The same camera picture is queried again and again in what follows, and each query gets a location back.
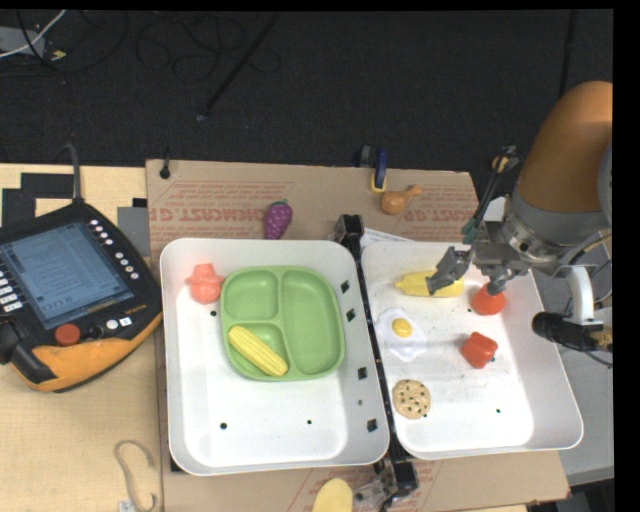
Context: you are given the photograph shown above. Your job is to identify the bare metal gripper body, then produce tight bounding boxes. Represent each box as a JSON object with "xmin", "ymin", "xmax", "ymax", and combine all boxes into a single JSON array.
[{"xmin": 469, "ymin": 218, "xmax": 566, "ymax": 282}]

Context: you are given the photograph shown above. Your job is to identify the orange red round toy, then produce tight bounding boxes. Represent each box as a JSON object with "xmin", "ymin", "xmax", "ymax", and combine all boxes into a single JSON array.
[{"xmin": 470, "ymin": 282, "xmax": 508, "ymax": 317}]

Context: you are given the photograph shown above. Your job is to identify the yellow squeeze bottle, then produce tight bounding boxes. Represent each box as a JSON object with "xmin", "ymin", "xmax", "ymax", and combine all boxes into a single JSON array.
[{"xmin": 394, "ymin": 270, "xmax": 465, "ymax": 299}]

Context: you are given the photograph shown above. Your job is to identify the red bell pepper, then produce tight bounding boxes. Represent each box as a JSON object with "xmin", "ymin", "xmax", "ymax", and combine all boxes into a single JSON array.
[{"xmin": 460, "ymin": 331, "xmax": 500, "ymax": 370}]

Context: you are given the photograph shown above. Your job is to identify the white fried egg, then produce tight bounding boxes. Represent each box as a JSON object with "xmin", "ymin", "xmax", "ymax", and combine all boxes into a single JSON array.
[{"xmin": 374, "ymin": 306, "xmax": 429, "ymax": 363}]

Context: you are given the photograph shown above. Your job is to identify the brown chicken drumstick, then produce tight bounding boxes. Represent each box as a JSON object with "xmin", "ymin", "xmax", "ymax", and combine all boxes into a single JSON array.
[{"xmin": 379, "ymin": 183, "xmax": 423, "ymax": 217}]

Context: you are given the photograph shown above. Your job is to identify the thin black rod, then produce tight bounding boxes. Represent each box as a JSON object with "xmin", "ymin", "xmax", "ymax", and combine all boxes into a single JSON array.
[{"xmin": 344, "ymin": 234, "xmax": 409, "ymax": 467}]

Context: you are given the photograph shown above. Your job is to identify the white plastic tray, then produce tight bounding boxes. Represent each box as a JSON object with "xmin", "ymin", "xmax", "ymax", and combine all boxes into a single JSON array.
[
  {"xmin": 359, "ymin": 241, "xmax": 585, "ymax": 461},
  {"xmin": 159, "ymin": 237, "xmax": 391, "ymax": 477}
]

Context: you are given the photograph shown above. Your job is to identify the beige chocolate chip biscuit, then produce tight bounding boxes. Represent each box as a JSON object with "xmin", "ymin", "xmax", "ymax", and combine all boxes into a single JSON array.
[{"xmin": 391, "ymin": 378, "xmax": 433, "ymax": 421}]

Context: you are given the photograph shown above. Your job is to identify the green divided plate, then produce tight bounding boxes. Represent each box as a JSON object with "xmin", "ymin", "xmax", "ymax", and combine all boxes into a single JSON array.
[{"xmin": 219, "ymin": 265, "xmax": 347, "ymax": 383}]

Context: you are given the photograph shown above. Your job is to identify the brown cardboard board red print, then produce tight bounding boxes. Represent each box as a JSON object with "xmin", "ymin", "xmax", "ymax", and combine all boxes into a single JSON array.
[{"xmin": 144, "ymin": 158, "xmax": 572, "ymax": 512}]

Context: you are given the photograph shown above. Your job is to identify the purple grapes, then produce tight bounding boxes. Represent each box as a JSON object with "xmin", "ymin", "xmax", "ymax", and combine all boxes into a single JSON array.
[{"xmin": 263, "ymin": 198, "xmax": 294, "ymax": 241}]

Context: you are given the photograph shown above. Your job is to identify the yellow corn cob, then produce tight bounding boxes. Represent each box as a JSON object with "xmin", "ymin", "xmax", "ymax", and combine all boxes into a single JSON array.
[{"xmin": 227, "ymin": 324, "xmax": 290, "ymax": 378}]

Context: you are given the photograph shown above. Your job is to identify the pale yellow oval toy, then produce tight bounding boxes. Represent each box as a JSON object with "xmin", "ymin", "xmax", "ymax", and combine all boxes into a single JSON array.
[{"xmin": 311, "ymin": 477, "xmax": 355, "ymax": 512}]

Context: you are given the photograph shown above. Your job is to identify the black cylinder on white bracket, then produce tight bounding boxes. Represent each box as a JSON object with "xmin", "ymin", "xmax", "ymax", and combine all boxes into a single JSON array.
[{"xmin": 531, "ymin": 264, "xmax": 609, "ymax": 352}]

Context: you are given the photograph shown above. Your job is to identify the black block with thin wires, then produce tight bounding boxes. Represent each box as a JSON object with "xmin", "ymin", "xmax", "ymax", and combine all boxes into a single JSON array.
[
  {"xmin": 333, "ymin": 213, "xmax": 364, "ymax": 245},
  {"xmin": 373, "ymin": 459, "xmax": 420, "ymax": 507}
]

